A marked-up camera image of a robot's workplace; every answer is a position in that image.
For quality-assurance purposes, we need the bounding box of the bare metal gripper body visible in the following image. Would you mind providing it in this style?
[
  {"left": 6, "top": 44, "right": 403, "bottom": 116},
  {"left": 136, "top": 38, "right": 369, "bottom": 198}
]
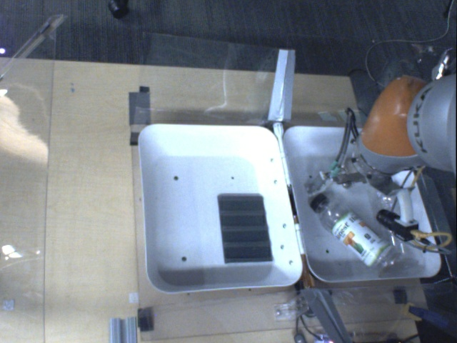
[{"left": 333, "top": 154, "right": 391, "bottom": 193}]

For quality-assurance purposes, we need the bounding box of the black ribbed foam block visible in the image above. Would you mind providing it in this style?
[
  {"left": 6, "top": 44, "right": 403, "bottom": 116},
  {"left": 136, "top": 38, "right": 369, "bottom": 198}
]
[{"left": 217, "top": 192, "right": 274, "bottom": 264}]

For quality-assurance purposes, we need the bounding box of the clear plastic bottle green label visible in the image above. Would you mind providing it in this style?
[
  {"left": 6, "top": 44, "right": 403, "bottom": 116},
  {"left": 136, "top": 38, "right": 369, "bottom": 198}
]
[{"left": 309, "top": 193, "right": 403, "bottom": 269}]

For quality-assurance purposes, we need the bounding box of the black cylinder on white bracket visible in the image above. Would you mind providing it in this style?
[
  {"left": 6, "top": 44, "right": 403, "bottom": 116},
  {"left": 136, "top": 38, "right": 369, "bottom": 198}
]
[{"left": 376, "top": 172, "right": 420, "bottom": 243}]

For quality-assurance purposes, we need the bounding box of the white plastic tray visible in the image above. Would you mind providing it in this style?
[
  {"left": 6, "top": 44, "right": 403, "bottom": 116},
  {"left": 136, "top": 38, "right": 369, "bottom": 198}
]
[
  {"left": 282, "top": 125, "right": 443, "bottom": 284},
  {"left": 137, "top": 123, "right": 304, "bottom": 294}
]

